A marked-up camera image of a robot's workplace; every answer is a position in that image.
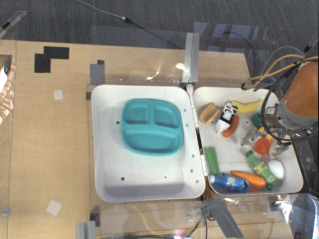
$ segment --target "banana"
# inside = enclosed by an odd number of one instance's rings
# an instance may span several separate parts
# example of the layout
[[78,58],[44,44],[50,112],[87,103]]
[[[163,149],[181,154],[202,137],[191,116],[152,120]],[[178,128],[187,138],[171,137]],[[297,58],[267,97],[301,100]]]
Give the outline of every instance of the banana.
[[258,100],[252,103],[248,103],[248,104],[242,104],[238,101],[231,101],[232,105],[235,105],[238,107],[237,112],[238,113],[251,113],[254,110],[256,110],[258,108],[258,106],[263,102],[263,100]]

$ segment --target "blue bottle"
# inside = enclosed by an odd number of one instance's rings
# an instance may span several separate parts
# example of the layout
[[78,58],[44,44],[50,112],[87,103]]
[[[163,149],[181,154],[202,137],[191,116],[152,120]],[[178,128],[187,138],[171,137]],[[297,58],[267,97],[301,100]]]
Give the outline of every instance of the blue bottle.
[[217,183],[224,189],[233,192],[246,192],[249,188],[249,182],[246,179],[237,178],[234,176],[225,175],[216,177],[214,175],[210,175],[209,181],[211,184]]

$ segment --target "yellow cable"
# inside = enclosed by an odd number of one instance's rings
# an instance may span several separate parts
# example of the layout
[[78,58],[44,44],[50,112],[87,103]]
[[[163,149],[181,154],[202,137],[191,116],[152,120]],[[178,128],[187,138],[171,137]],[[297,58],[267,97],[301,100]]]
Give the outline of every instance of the yellow cable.
[[[277,71],[275,71],[273,73],[269,73],[279,61],[281,61],[281,60],[283,60],[285,58],[289,58],[289,57],[297,57],[297,58],[300,58],[300,60],[298,62],[296,62],[296,63],[293,63],[293,64],[290,64],[288,66],[285,66],[285,67],[283,67],[283,68],[281,68],[281,69],[279,69],[279,70],[277,70]],[[279,74],[279,73],[281,73],[281,72],[283,72],[283,71],[285,71],[287,69],[290,69],[290,68],[292,68],[292,67],[294,67],[296,65],[300,65],[303,62],[314,60],[314,59],[318,59],[318,56],[314,56],[314,57],[310,57],[310,58],[304,58],[303,56],[297,55],[297,54],[289,54],[289,55],[282,56],[282,57],[278,58],[276,61],[274,61],[272,63],[272,65],[268,68],[268,70],[263,75],[252,77],[252,78],[249,78],[246,81],[244,81],[244,84],[246,84],[246,83],[248,83],[250,81],[259,79],[258,82],[256,82],[252,86],[246,88],[246,90],[257,87],[267,77],[274,76],[274,75]]]

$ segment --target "green bottle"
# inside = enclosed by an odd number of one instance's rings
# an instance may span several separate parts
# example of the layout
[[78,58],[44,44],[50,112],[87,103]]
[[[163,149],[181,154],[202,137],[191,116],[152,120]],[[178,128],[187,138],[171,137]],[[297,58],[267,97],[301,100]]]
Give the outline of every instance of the green bottle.
[[254,153],[250,150],[246,153],[246,156],[250,159],[251,165],[255,172],[265,179],[267,183],[272,183],[276,177],[272,174],[268,166],[259,158],[255,157]]

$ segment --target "teal plate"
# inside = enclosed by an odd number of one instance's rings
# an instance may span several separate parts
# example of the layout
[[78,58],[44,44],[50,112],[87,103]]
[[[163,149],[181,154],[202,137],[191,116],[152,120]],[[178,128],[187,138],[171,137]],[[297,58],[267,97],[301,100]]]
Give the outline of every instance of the teal plate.
[[183,127],[176,106],[156,99],[132,99],[122,112],[121,137],[132,152],[170,155],[183,144]]

